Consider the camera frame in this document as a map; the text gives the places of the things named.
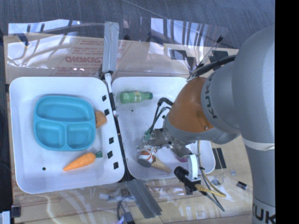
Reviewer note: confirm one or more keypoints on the orange and white can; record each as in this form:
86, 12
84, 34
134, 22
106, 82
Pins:
147, 158

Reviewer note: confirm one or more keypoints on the small pink object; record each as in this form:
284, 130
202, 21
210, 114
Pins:
183, 159

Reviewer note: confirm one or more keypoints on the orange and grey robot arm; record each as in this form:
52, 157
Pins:
247, 97

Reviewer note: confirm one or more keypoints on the tan ice cream cone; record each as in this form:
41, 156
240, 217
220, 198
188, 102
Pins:
161, 165

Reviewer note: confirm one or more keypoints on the blue divided plate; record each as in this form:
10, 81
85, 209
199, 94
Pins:
63, 115

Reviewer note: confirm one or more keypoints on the orange carrot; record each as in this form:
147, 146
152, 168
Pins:
81, 161

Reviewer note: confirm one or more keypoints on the brown bread piece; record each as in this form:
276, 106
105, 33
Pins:
101, 119

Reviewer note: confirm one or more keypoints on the white plastic tray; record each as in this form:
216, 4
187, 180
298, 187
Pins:
137, 125
25, 125

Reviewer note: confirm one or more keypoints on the black cylinder on white bracket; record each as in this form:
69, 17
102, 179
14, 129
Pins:
192, 169

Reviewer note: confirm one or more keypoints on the brown cardboard board red print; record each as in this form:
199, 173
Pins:
70, 55

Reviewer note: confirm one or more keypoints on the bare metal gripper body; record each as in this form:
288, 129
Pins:
160, 137

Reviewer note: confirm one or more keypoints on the green plastic bottle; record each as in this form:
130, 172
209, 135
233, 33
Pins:
133, 97

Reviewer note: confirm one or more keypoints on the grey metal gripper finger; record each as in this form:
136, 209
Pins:
156, 148
143, 145

